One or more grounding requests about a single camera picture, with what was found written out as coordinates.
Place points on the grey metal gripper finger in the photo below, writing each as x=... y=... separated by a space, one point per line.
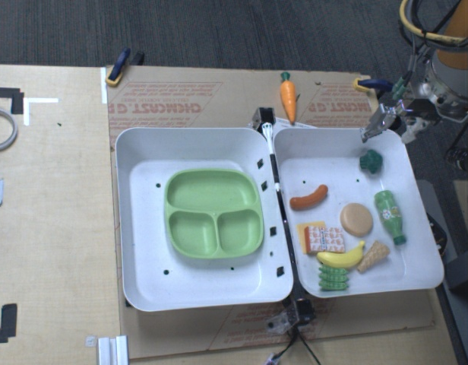
x=372 y=126
x=390 y=115

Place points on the tan round biscuit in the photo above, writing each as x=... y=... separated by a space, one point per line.
x=356 y=219

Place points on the thin black and white rod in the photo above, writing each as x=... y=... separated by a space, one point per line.
x=275 y=169

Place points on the green divided plate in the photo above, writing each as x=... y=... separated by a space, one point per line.
x=213 y=188

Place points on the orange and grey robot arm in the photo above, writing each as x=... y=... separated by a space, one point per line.
x=452 y=32

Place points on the black cylinder on white bracket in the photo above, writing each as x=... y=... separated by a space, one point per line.
x=410 y=131

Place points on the tan ice cream cone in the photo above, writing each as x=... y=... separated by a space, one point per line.
x=374 y=256

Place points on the orange sausage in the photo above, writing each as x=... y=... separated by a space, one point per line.
x=308 y=200

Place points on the green pea pods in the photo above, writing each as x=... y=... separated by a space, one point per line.
x=332 y=279

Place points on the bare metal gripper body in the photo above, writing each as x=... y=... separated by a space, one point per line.
x=427 y=108

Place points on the brown cardboard board red print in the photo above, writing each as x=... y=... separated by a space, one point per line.
x=188 y=101

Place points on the yellow banana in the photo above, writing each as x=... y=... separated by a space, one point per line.
x=342 y=259

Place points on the green broccoli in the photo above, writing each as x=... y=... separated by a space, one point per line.
x=371 y=161

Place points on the white plastic tray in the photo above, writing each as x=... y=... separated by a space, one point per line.
x=150 y=280
x=416 y=264

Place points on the orange and white packet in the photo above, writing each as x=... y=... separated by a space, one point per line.
x=325 y=240

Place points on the green plastic bottle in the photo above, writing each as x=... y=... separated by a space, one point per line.
x=389 y=213

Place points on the orange carrot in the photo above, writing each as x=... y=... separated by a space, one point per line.
x=288 y=97

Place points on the grey tape roll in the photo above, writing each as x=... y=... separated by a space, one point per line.
x=13 y=135

